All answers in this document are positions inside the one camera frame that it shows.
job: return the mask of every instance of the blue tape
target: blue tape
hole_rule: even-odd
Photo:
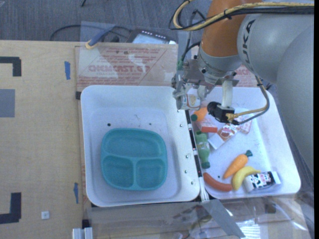
[[[0,118],[14,118],[15,90],[0,89]]]
[[[68,61],[64,61],[64,70],[65,70],[66,79],[70,80],[71,68],[70,68],[70,63]]]
[[[78,187],[78,183],[74,183],[74,188],[73,188],[73,191],[74,191],[74,195],[75,195],[75,200],[76,200],[76,203],[78,204],[79,203],[79,187]]]

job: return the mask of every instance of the toy banana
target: toy banana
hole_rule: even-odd
[[[256,170],[252,166],[244,166],[243,168],[239,169],[232,179],[232,185],[234,190],[238,190],[242,185],[244,179],[251,174],[260,173],[260,170]]]

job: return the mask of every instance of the orange carrot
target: orange carrot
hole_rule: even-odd
[[[229,176],[232,176],[235,174],[239,169],[243,168],[247,162],[248,162],[248,157],[252,156],[253,154],[251,153],[250,150],[247,150],[245,154],[240,154],[238,155],[229,165],[227,170],[225,171],[223,178],[226,179]]]
[[[231,184],[222,183],[219,181],[216,181],[213,177],[210,176],[208,173],[203,173],[204,181],[214,189],[220,190],[220,191],[231,191],[233,189],[233,186]]]
[[[201,121],[205,118],[206,114],[208,113],[207,107],[202,107],[197,111],[194,111],[190,119],[192,121]]]

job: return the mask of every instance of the small green bottle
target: small green bottle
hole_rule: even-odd
[[[201,167],[204,169],[207,169],[210,167],[210,163],[208,161],[210,148],[209,148],[209,143],[207,140],[207,134],[203,133],[200,130],[196,131],[195,141],[196,141],[198,156],[201,161]]]

